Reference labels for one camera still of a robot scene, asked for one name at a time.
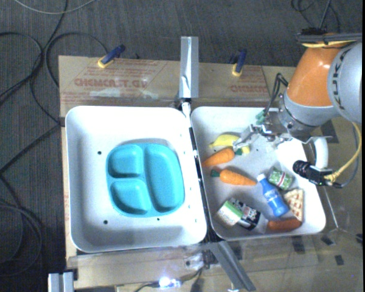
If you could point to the orange carrot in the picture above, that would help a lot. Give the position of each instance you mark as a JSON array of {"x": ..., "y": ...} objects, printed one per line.
[
  {"x": 220, "y": 157},
  {"x": 235, "y": 177}
]

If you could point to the blue plastic bottle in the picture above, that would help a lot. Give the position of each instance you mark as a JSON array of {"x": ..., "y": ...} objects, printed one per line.
[{"x": 273, "y": 198}]

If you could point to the white plastic tray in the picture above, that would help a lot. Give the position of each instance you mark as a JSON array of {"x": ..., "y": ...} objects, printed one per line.
[
  {"x": 255, "y": 160},
  {"x": 88, "y": 163}
]

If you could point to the orange brown sausage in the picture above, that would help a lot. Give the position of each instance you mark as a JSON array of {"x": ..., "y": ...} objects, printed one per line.
[{"x": 284, "y": 224}]

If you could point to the brown cardboard board red print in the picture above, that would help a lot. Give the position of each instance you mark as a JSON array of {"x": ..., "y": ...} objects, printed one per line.
[{"x": 115, "y": 84}]

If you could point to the yellow banana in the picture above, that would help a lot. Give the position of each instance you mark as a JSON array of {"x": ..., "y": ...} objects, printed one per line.
[{"x": 223, "y": 140}]

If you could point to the green and white carton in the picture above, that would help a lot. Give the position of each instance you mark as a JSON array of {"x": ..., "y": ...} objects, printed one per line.
[{"x": 229, "y": 213}]

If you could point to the pizza slice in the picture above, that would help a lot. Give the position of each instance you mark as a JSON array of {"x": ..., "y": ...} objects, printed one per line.
[{"x": 295, "y": 202}]

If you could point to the black cylinder on white bracket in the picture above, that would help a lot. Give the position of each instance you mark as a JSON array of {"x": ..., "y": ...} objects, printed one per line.
[{"x": 316, "y": 173}]

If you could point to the green and white can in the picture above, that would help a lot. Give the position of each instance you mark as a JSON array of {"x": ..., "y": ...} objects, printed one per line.
[{"x": 280, "y": 178}]

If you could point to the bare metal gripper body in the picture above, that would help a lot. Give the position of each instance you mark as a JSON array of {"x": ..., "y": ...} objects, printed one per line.
[{"x": 275, "y": 123}]

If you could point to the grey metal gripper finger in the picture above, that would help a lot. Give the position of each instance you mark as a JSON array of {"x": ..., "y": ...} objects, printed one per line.
[
  {"x": 252, "y": 128},
  {"x": 243, "y": 141}
]

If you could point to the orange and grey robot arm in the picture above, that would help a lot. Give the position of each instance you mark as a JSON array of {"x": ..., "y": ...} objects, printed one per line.
[{"x": 313, "y": 81}]

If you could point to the blue divided plate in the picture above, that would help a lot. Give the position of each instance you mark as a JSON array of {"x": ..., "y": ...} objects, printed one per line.
[{"x": 162, "y": 178}]

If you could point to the black and white carton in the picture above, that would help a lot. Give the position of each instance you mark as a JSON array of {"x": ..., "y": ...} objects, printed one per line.
[{"x": 249, "y": 214}]

